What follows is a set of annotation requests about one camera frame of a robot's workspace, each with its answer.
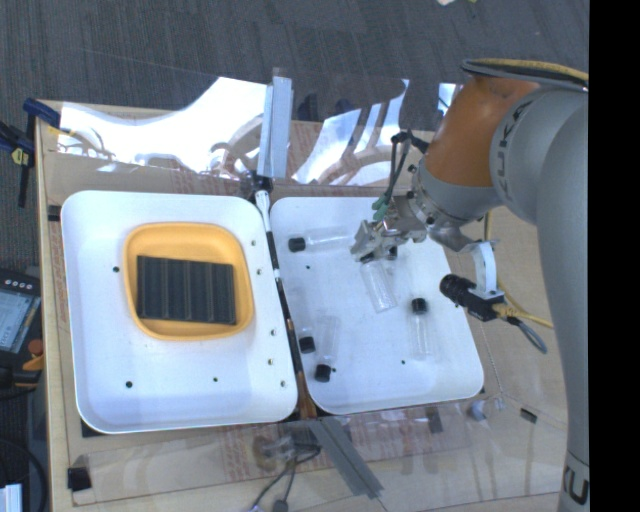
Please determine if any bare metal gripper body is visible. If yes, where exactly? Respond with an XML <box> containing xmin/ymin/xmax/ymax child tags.
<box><xmin>370</xmin><ymin>193</ymin><xmax>432</xmax><ymax>251</ymax></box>

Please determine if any clear plastic bottle black cap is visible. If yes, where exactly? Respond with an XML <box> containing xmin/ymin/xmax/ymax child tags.
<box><xmin>359</xmin><ymin>253</ymin><xmax>399</xmax><ymax>314</ymax></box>
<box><xmin>313</xmin><ymin>314</ymin><xmax>342</xmax><ymax>384</ymax></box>
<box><xmin>294</xmin><ymin>292</ymin><xmax>318</xmax><ymax>355</ymax></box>
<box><xmin>408</xmin><ymin>297</ymin><xmax>435</xmax><ymax>362</ymax></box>
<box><xmin>287</xmin><ymin>226</ymin><xmax>353</xmax><ymax>254</ymax></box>

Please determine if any thin black and white rod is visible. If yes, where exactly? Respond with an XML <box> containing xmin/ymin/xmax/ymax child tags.
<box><xmin>254</xmin><ymin>189</ymin><xmax>318</xmax><ymax>420</ymax></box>

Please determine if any white plastic tray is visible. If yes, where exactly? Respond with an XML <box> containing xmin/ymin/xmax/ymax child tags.
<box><xmin>268</xmin><ymin>195</ymin><xmax>485</xmax><ymax>417</ymax></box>
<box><xmin>59</xmin><ymin>189</ymin><xmax>300</xmax><ymax>435</ymax></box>

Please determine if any brown cardboard board red print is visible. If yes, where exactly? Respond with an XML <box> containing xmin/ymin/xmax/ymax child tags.
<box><xmin>35</xmin><ymin>101</ymin><xmax>569</xmax><ymax>512</ymax></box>

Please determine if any yellow plastic bowl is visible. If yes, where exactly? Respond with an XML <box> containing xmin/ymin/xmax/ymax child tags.
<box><xmin>122</xmin><ymin>221</ymin><xmax>256</xmax><ymax>342</ymax></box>

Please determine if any black ribbed block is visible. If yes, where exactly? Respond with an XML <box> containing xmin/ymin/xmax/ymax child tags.
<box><xmin>135</xmin><ymin>255</ymin><xmax>238</xmax><ymax>327</ymax></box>

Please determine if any black cylinder on white bracket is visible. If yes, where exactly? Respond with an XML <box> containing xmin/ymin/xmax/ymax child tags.
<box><xmin>438</xmin><ymin>239</ymin><xmax>506</xmax><ymax>322</ymax></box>

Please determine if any black block with thin wires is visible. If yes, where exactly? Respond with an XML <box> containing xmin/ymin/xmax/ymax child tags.
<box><xmin>239</xmin><ymin>169</ymin><xmax>275</xmax><ymax>195</ymax></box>

